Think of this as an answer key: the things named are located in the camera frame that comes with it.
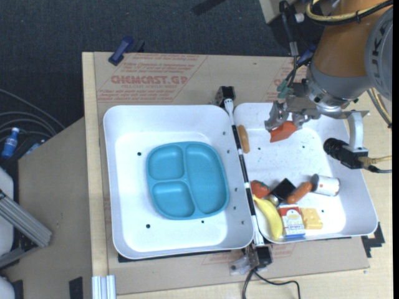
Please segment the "cylindrical can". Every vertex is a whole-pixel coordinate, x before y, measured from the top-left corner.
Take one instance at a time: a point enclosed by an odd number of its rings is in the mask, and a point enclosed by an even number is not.
[[[310,182],[313,185],[312,192],[327,196],[336,196],[339,192],[340,181],[338,178],[314,174]]]

